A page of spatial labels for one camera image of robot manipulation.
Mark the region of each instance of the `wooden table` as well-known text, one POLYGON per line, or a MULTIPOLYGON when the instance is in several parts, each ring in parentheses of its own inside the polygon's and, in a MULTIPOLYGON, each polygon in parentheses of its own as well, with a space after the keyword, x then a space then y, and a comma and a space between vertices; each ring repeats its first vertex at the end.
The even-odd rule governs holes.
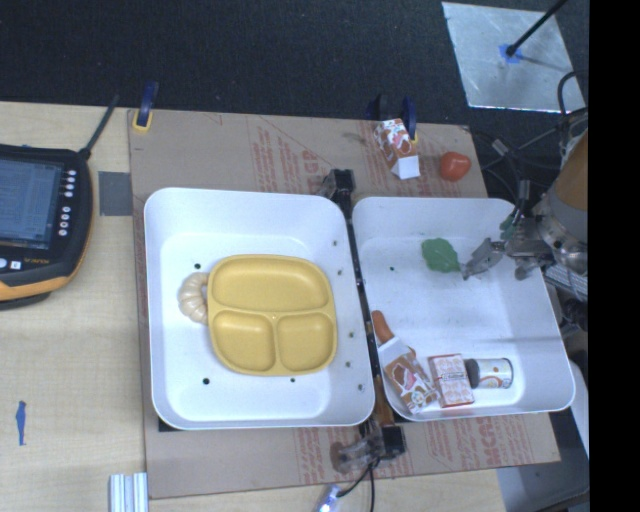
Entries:
MULTIPOLYGON (((0 142, 78 150, 103 113, 0 103, 0 142)), ((95 146, 94 175, 130 172, 126 114, 114 111, 95 146)), ((0 511, 104 512, 109 476, 145 471, 134 273, 131 216, 97 215, 87 257, 69 285, 43 302, 0 311, 0 511)), ((321 489, 152 500, 149 510, 306 511, 321 489)), ((369 493, 363 482, 342 510, 369 510, 369 493)), ((398 509, 505 510, 494 470, 376 480, 375 510, 398 509)))

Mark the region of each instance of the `food box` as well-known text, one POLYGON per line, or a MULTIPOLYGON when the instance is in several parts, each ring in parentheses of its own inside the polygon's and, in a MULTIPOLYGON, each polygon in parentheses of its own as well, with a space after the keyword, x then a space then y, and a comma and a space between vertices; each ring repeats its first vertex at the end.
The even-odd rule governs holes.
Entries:
MULTIPOLYGON (((467 261, 487 236, 499 237, 511 209, 497 199, 368 197, 355 204, 352 225, 370 309, 384 312, 419 361, 451 353, 505 357, 516 376, 508 389, 474 389, 472 404, 435 402, 418 414, 385 378, 387 399, 400 416, 430 421, 570 404, 574 381, 541 273, 518 281, 515 263, 503 258, 463 280, 459 272, 428 269, 421 254, 423 240, 441 237, 467 261)), ((166 188, 147 200, 144 223, 152 399, 160 418, 185 430, 348 426, 368 418, 373 361, 337 205, 311 195, 166 188), (326 365, 309 372, 236 371, 216 355, 208 326, 180 312, 178 290, 190 273, 209 273, 239 256, 297 258, 326 276, 336 327, 335 354, 326 365)))

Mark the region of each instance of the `can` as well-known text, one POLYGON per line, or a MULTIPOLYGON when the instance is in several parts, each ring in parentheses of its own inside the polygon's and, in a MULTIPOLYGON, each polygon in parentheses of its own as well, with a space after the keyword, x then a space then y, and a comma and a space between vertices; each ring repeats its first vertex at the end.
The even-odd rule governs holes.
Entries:
POLYGON ((513 366, 506 358, 466 359, 465 368, 471 387, 506 389, 513 382, 513 366))

